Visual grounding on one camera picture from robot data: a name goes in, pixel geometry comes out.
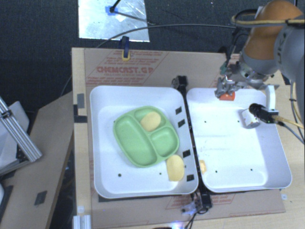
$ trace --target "green plate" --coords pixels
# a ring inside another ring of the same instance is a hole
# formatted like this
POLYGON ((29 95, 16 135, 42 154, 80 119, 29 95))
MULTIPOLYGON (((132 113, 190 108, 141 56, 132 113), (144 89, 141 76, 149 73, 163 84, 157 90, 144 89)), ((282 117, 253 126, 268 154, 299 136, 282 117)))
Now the green plate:
POLYGON ((158 108, 144 106, 121 115, 115 120, 113 132, 120 148, 138 167, 150 167, 168 159, 179 148, 179 137, 165 115, 158 108), (152 132, 145 131, 140 121, 155 111, 161 123, 152 132))

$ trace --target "black connector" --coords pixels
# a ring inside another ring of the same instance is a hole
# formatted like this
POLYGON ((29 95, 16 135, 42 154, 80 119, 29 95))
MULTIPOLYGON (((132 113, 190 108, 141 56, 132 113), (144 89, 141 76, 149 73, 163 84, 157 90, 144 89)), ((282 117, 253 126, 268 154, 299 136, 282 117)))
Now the black connector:
POLYGON ((259 118, 261 121, 272 124, 275 120, 272 118, 273 115, 278 115, 278 111, 275 109, 268 110, 260 104, 251 104, 249 107, 251 114, 259 118))

